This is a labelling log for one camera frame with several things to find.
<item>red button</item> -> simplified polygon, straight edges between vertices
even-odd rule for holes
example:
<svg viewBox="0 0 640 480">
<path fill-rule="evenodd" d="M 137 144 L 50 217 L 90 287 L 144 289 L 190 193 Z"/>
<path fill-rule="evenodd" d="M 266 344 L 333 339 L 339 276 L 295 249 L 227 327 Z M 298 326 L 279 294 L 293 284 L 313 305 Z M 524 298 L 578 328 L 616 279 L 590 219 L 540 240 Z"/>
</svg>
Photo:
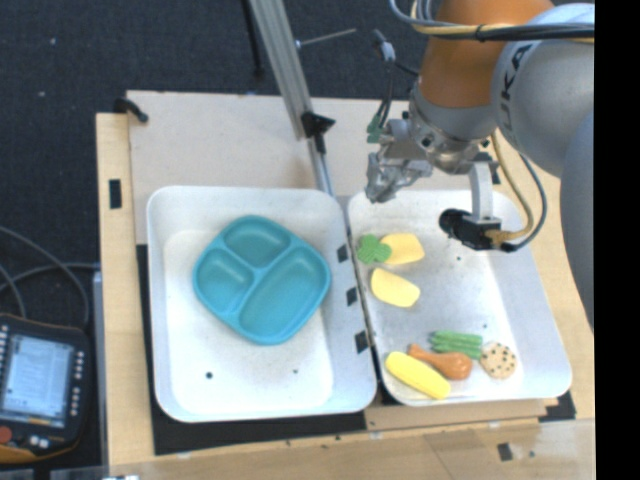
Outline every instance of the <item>red button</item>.
<svg viewBox="0 0 640 480">
<path fill-rule="evenodd" d="M 12 437 L 13 432 L 9 427 L 0 427 L 0 444 L 7 444 L 9 441 L 11 441 Z"/>
</svg>

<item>screen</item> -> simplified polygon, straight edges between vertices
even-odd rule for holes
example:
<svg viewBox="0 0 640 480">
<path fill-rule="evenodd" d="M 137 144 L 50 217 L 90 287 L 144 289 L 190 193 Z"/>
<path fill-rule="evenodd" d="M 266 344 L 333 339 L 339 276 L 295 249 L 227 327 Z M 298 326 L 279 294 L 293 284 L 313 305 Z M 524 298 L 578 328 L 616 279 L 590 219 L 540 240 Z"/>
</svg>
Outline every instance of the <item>screen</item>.
<svg viewBox="0 0 640 480">
<path fill-rule="evenodd" d="M 65 343 L 13 335 L 0 400 L 4 416 L 64 419 L 73 350 Z"/>
</svg>

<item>wooden table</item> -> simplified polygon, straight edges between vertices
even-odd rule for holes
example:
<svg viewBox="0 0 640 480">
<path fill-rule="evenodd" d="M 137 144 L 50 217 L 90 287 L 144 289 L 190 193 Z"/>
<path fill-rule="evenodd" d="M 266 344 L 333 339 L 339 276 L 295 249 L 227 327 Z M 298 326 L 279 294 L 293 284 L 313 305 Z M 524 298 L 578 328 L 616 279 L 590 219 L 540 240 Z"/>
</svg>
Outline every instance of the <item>wooden table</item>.
<svg viewBox="0 0 640 480">
<path fill-rule="evenodd" d="M 214 135 L 222 136 L 224 140 L 231 140 L 234 135 L 260 140 L 256 134 L 262 134 L 286 137 L 292 141 L 294 155 L 298 154 L 296 148 L 304 147 L 289 138 L 292 135 L 290 124 L 282 102 L 276 97 L 191 95 L 193 99 L 189 99 L 190 95 L 146 92 L 132 92 L 129 96 L 150 113 L 150 122 L 161 121 L 160 113 L 165 104 L 176 112 L 175 115 L 182 116 L 167 133 L 179 130 L 185 147 L 189 144 L 190 128 L 194 126 L 189 117 L 194 112 L 194 101 L 211 114 L 209 118 L 216 123 Z M 247 102 L 251 103 L 252 112 L 246 112 Z M 361 100 L 314 100 L 317 113 L 337 121 L 327 133 L 327 143 L 328 163 L 338 195 L 353 194 L 354 187 L 357 189 L 366 182 L 362 178 L 363 169 L 355 170 L 353 165 L 354 162 L 366 163 L 368 150 L 363 130 L 377 104 Z M 187 105 L 192 113 L 178 112 L 176 109 L 180 105 Z M 392 112 L 399 115 L 403 104 L 394 105 Z M 124 114 L 108 113 L 98 114 L 96 118 L 108 457 L 114 472 L 120 468 L 122 473 L 119 474 L 130 473 L 132 468 L 137 468 L 139 472 L 152 472 L 153 478 L 172 478 L 171 475 L 185 476 L 187 473 L 189 478 L 210 478 L 207 475 L 211 474 L 211 468 L 215 468 L 216 478 L 244 478 L 252 473 L 252 477 L 255 476 L 255 467 L 259 466 L 261 478 L 281 478 L 279 475 L 283 471 L 290 476 L 305 478 L 334 478 L 332 475 L 336 471 L 340 472 L 337 476 L 343 478 L 371 478 L 383 473 L 388 478 L 389 475 L 411 475 L 418 471 L 432 471 L 433 478 L 458 478 L 456 475 L 463 474 L 458 460 L 463 450 L 466 452 L 462 462 L 472 470 L 478 472 L 478 465 L 486 466 L 487 457 L 490 457 L 491 468 L 497 468 L 490 468 L 490 471 L 497 474 L 496 471 L 507 464 L 496 452 L 497 444 L 526 442 L 532 448 L 538 447 L 537 461 L 534 465 L 524 465 L 522 461 L 516 465 L 517 461 L 508 461 L 511 469 L 520 472 L 517 473 L 518 478 L 529 478 L 523 475 L 535 474 L 537 467 L 550 467 L 553 461 L 550 458 L 549 463 L 545 463 L 541 451 L 546 446 L 550 457 L 556 454 L 558 447 L 564 450 L 562 464 L 555 465 L 558 476 L 552 475 L 554 478 L 563 478 L 564 474 L 569 475 L 566 478 L 576 478 L 570 475 L 572 471 L 595 474 L 594 337 L 564 255 L 559 183 L 545 173 L 541 174 L 541 179 L 549 199 L 549 216 L 542 232 L 531 244 L 531 250 L 571 363 L 573 382 L 570 392 L 576 408 L 576 420 L 540 424 L 537 418 L 544 415 L 546 408 L 556 400 L 421 409 L 385 406 L 375 401 L 365 410 L 368 428 L 363 432 L 157 456 L 153 448 L 135 251 L 139 243 L 136 233 L 139 234 L 140 229 L 136 231 L 136 219 L 139 220 L 137 215 L 141 211 L 141 202 L 134 200 L 132 179 L 134 173 L 140 171 L 140 168 L 137 171 L 132 168 L 132 130 L 136 132 L 136 126 L 144 125 L 133 119 Z M 240 141 L 237 147 L 244 147 L 243 142 Z M 521 181 L 521 190 L 530 200 L 535 200 L 535 187 L 520 167 L 517 155 L 509 148 L 505 149 L 514 176 Z M 302 186 L 312 183 L 308 174 L 302 169 Z M 437 176 L 435 178 L 426 181 L 441 182 Z M 121 202 L 116 205 L 111 198 L 115 180 L 121 190 Z M 509 193 L 504 186 L 498 190 Z M 449 437 L 442 437 L 443 430 Z M 501 478 L 491 476 L 490 471 L 486 478 Z"/>
</svg>

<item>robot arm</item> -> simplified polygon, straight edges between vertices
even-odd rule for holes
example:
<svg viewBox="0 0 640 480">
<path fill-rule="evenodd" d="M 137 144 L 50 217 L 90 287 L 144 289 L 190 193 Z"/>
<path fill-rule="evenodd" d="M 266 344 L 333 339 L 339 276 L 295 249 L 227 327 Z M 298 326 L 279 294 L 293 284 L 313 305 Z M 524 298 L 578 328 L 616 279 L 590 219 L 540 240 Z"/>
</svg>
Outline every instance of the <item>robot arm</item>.
<svg viewBox="0 0 640 480">
<path fill-rule="evenodd" d="M 595 6 L 443 0 L 432 19 L 431 0 L 415 0 L 410 16 L 390 3 L 429 41 L 408 111 L 401 119 L 375 121 L 370 141 L 374 137 L 379 150 L 369 156 L 367 197 L 385 202 L 434 168 L 467 175 L 473 211 L 445 212 L 443 229 L 476 249 L 516 248 L 520 244 L 505 244 L 508 235 L 492 214 L 498 164 L 481 152 L 499 129 L 525 162 L 561 178 L 567 253 L 592 314 L 593 177 L 584 173 L 592 173 Z"/>
</svg>

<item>green clover-shaped toy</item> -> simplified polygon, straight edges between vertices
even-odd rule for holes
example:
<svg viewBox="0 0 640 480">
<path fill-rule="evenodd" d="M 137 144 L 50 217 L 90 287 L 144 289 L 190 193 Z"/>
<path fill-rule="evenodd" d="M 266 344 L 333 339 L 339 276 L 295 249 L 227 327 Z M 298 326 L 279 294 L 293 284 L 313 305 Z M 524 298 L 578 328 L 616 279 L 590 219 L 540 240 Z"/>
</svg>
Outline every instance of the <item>green clover-shaped toy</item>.
<svg viewBox="0 0 640 480">
<path fill-rule="evenodd" d="M 374 235 L 364 235 L 360 238 L 360 247 L 356 251 L 358 259 L 369 265 L 370 263 L 384 263 L 391 256 L 391 247 L 380 243 Z"/>
</svg>

